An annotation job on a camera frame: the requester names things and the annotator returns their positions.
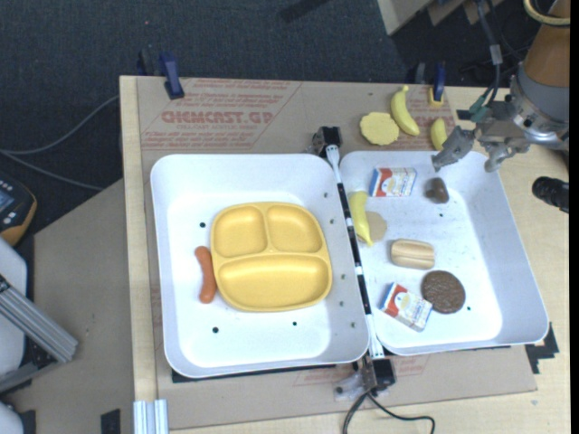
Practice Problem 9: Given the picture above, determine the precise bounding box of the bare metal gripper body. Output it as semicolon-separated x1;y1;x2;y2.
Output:
472;99;570;152

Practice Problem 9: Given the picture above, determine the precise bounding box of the short yellow banana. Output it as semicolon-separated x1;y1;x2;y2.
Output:
429;117;450;152

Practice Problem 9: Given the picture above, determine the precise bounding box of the small brown chocolate lump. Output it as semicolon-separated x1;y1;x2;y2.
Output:
424;177;451;205

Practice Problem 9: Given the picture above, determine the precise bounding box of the white blue red carton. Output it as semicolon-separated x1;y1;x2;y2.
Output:
379;281;434;333
367;166;418;198

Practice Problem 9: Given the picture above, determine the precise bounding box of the yellow round biscuit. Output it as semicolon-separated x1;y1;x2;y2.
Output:
359;111;402;147

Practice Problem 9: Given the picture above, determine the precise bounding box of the white plastic tray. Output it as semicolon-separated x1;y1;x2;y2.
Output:
337;150;551;357
149;153;372;380

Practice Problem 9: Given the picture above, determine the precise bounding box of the tan round biscuit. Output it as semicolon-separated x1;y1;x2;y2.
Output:
361;211;389;244

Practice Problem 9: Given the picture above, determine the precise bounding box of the tan hot dog bun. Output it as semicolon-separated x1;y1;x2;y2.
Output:
389;238;437;271

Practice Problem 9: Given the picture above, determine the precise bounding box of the brown round biscuit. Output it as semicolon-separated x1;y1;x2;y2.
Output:
420;269;467;315

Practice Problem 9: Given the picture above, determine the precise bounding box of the thin black and white rod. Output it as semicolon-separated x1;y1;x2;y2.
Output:
325;144;386;359

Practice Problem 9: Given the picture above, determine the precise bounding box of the yellow divided plate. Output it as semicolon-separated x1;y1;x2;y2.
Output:
209;201;334;314

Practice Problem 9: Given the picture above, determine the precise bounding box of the brown cardboard board red print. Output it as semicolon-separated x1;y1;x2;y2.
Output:
135;76;539;431

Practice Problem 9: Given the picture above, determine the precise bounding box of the orange sausage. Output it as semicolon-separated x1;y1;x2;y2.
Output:
194;245;219;306

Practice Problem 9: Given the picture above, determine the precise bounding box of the black cylinder on white bracket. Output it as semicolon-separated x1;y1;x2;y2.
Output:
531;175;570;214

